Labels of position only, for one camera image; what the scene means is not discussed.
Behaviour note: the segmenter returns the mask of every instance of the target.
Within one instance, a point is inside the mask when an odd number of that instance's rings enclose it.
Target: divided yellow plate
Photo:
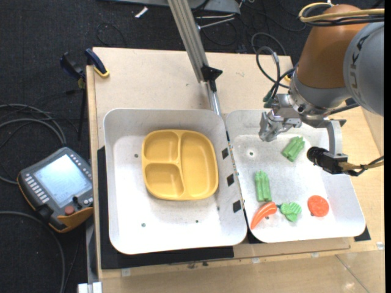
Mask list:
[[[147,190],[163,200],[200,200],[219,185],[213,144],[189,130],[149,133],[142,144],[142,173]]]

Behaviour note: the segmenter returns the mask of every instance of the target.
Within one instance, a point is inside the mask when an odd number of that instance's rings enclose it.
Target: beige tile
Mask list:
[[[334,293],[366,290],[335,256],[140,275],[103,282],[104,292]]]
[[[337,256],[368,292],[386,291],[386,251],[347,253]]]

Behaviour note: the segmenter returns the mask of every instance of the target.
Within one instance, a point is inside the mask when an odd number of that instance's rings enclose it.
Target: black bracket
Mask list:
[[[209,82],[210,90],[217,91],[216,79],[222,74],[222,70],[204,65],[201,68],[201,73],[205,81]]]

